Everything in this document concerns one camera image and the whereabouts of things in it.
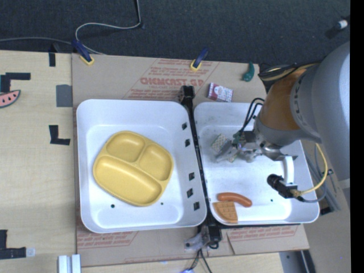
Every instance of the small box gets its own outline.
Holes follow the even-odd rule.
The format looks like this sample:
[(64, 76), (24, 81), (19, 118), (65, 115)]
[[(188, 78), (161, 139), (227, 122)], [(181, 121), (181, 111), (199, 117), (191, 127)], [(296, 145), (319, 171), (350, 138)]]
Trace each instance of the small box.
[(233, 91), (229, 88), (211, 83), (208, 98), (217, 102), (231, 102), (233, 99)]

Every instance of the yellow plate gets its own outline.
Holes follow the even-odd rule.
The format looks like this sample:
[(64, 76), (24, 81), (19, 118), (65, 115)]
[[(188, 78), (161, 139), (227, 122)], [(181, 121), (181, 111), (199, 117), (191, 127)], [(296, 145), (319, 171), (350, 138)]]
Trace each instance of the yellow plate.
[(112, 135), (96, 157), (93, 176), (104, 190), (136, 206), (155, 203), (173, 171), (173, 157), (132, 131)]

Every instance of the table surface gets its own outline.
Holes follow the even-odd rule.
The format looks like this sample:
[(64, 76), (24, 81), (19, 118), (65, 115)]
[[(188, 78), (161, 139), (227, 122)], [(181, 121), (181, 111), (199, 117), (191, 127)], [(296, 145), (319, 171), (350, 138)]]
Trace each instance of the table surface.
[[(56, 58), (57, 66), (50, 68), (47, 53), (0, 51), (0, 74), (29, 72), (32, 76), (30, 81), (11, 81), (11, 90), (23, 92), (15, 104), (0, 109), (0, 229), (8, 230), (7, 247), (36, 250), (35, 257), (1, 260), (0, 272), (56, 272), (59, 255), (76, 253), (73, 109), (56, 107), (56, 86), (72, 84), (71, 55), (56, 54)], [(70, 145), (49, 144), (49, 125), (59, 125), (59, 138), (71, 139)], [(347, 211), (342, 218), (349, 223), (340, 229), (349, 241), (336, 252), (345, 259), (341, 258), (340, 264), (345, 264), (340, 270), (350, 268)], [(308, 230), (319, 231), (312, 225)], [(324, 257), (322, 260), (319, 266), (326, 263)], [(88, 267), (82, 272), (181, 272), (191, 263), (177, 260)], [(283, 272), (279, 253), (208, 258), (208, 264), (214, 273)], [(207, 272), (202, 261), (195, 272)]]

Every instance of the white tray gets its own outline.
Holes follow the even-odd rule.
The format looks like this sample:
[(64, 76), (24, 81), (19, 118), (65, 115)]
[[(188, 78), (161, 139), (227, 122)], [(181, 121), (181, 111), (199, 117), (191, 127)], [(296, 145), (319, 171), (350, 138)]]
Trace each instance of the white tray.
[[(87, 100), (77, 108), (76, 118), (81, 218), (89, 230), (111, 233), (181, 228), (203, 222), (205, 197), (183, 106), (167, 101)], [(144, 135), (163, 146), (175, 162), (166, 190), (150, 206), (127, 204), (94, 180), (96, 156), (111, 135), (123, 130)]]
[[(284, 199), (267, 184), (267, 177), (274, 173), (283, 175), (282, 162), (274, 162), (265, 156), (259, 156), (253, 163), (243, 159), (216, 162), (211, 144), (224, 134), (233, 139), (243, 125), (249, 104), (205, 102), (195, 108), (196, 129), (200, 144), (202, 166), (206, 188), (213, 216), (222, 224), (231, 225), (221, 219), (212, 203), (217, 201), (217, 194), (235, 192), (248, 197), (253, 205), (245, 208), (235, 205), (238, 223), (234, 225), (273, 225), (300, 224), (313, 222), (319, 216), (318, 203), (304, 203), (296, 199)], [(253, 121), (246, 130), (253, 128)], [(297, 155), (294, 161), (295, 178), (300, 190), (312, 187), (312, 179), (307, 167), (300, 141), (282, 149), (285, 154)], [(316, 199), (315, 192), (305, 195), (307, 199)]]

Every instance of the pink watermelon slice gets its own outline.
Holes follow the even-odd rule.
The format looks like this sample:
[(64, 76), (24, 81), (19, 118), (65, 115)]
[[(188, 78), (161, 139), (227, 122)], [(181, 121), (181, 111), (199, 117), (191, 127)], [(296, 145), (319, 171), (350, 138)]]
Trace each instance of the pink watermelon slice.
[(13, 104), (20, 95), (20, 90), (15, 90), (7, 93), (0, 93), (0, 108), (7, 107)]

